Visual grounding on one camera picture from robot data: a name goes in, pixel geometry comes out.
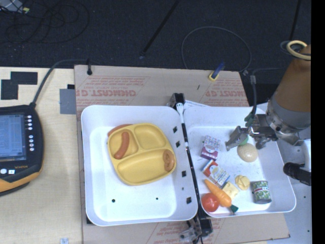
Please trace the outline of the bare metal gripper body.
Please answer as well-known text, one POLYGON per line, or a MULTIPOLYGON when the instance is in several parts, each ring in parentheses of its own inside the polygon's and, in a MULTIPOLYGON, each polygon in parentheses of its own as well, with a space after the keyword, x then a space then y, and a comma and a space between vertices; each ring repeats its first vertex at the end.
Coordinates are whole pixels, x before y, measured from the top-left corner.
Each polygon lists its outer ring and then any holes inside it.
POLYGON ((256 141, 278 140, 297 142, 299 129, 289 126, 276 114, 256 114, 248 134, 256 141))

